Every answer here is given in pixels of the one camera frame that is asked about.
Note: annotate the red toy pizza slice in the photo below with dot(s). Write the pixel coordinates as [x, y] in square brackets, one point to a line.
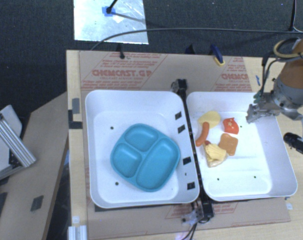
[231, 126]

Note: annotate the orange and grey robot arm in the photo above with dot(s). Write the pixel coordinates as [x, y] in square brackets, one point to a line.
[297, 74]

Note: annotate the blue divided plate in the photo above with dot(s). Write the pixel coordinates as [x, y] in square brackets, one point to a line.
[146, 159]

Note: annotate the yellow ribbed toy food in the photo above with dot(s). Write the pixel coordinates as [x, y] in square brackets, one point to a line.
[215, 152]

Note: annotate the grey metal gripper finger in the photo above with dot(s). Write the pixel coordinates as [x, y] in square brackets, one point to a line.
[250, 114]
[258, 114]

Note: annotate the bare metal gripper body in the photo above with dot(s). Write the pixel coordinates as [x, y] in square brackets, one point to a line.
[271, 105]

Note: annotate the black cylinder on white bracket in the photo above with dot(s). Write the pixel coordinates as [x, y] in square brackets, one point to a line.
[297, 140]

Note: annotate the white plastic tray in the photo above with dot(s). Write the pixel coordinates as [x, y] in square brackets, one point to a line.
[104, 159]
[241, 174]

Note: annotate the thin black rod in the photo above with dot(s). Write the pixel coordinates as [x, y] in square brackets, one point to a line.
[192, 139]

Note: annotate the brown toy bread slice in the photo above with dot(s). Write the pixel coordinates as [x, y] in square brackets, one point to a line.
[228, 144]

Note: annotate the beige toy food piece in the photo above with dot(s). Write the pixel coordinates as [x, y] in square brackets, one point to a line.
[215, 163]

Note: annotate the orange toy sausage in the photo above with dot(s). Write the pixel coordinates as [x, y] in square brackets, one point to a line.
[204, 132]

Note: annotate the brown cardboard board red print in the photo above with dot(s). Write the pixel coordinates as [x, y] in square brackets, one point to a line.
[146, 69]

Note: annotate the yellow toy potato chip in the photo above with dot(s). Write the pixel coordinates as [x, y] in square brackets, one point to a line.
[210, 119]

